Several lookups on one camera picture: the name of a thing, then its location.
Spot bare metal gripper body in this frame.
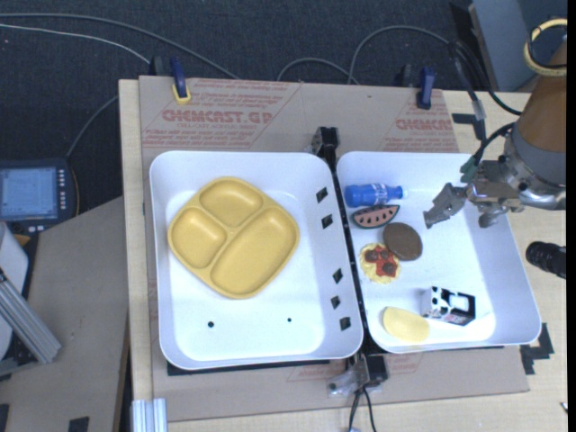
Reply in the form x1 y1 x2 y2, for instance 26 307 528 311
465 158 567 216

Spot white plastic tray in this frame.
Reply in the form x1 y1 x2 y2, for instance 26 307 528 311
335 150 543 356
148 149 365 371

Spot brown round biscuit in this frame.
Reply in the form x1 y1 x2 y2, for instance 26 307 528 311
382 221 424 262

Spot red watermelon slice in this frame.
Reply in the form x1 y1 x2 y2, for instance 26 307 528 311
350 203 401 230

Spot blue bottle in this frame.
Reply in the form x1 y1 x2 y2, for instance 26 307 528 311
344 183 409 209

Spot yellow pizza slice red toppings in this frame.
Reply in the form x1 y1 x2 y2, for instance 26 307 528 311
358 242 401 285

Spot black and white carton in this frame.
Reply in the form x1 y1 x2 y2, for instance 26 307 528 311
419 285 478 329

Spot pale yellow crisp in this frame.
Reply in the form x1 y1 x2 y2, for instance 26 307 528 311
382 305 431 344

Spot brown cardboard board red print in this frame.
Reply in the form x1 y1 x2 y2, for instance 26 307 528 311
137 75 532 423

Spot yellow divided plate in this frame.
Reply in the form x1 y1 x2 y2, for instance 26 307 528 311
166 175 302 301

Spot black cylinder on white bracket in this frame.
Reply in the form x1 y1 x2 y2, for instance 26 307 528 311
525 239 568 281

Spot black block with thin wires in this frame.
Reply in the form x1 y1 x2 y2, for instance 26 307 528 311
355 353 389 385
313 125 340 158

